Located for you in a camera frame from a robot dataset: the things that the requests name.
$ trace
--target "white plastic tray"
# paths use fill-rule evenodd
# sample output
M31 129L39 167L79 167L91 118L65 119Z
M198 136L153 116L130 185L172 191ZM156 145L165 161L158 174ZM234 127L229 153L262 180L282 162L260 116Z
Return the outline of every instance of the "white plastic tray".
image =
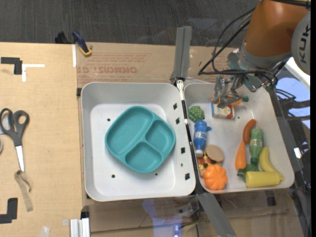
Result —
M92 82L82 89L81 105L85 189L92 199L114 201L192 193L196 180L176 87L167 83ZM105 135L111 124L135 105L156 113L176 134L170 155L148 174L127 168L105 146Z
M290 187L294 182L294 172L268 92L261 87L257 92L252 93L243 86L238 89L238 93L243 96L247 95L249 102L235 105L235 118L214 118L212 117L210 100L214 96L214 85L213 83L191 83L184 89L187 109L191 106L200 106L205 112L204 121L212 128L211 131L207 132L205 145L218 146L225 156L222 165L226 169L228 177L225 188L210 190L205 186L203 178L200 178L204 189L211 193L221 194ZM270 161L275 169L285 177L277 186L248 188L242 178L237 176L235 157L242 141L243 128L250 119L256 119L256 127L263 130L263 145L269 148ZM191 135L194 134L194 123L191 120L190 133ZM247 162L249 163L251 157L249 145L246 145L246 150Z

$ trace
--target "white bottle cap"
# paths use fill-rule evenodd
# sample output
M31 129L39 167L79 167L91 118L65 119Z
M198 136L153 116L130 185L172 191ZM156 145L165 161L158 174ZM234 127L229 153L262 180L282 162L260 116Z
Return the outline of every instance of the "white bottle cap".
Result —
M202 157L202 156L203 156L203 150L201 150L201 149L196 149L196 156L197 156L197 157Z

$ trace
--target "toy pumpkin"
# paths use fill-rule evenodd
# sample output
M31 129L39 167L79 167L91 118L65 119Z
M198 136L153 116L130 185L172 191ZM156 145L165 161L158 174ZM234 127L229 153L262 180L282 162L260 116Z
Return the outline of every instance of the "toy pumpkin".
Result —
M228 181L226 169L218 164L210 165L203 174L205 185L211 190L221 190Z

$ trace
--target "green toy bottle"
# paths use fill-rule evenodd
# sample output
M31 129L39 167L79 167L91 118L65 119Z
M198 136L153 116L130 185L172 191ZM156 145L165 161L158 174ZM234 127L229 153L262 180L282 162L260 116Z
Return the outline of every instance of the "green toy bottle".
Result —
M254 128L250 131L249 150L251 153L250 162L252 164L258 164L258 156L262 150L263 145L263 132L261 129Z

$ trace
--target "blue bottle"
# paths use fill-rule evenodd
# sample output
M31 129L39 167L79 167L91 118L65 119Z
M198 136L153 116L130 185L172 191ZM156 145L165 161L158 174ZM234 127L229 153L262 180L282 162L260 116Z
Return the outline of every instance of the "blue bottle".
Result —
M203 156L203 148L206 142L206 132L211 130L211 127L207 126L205 121L199 120L194 125L194 138L193 142L196 147L196 156Z

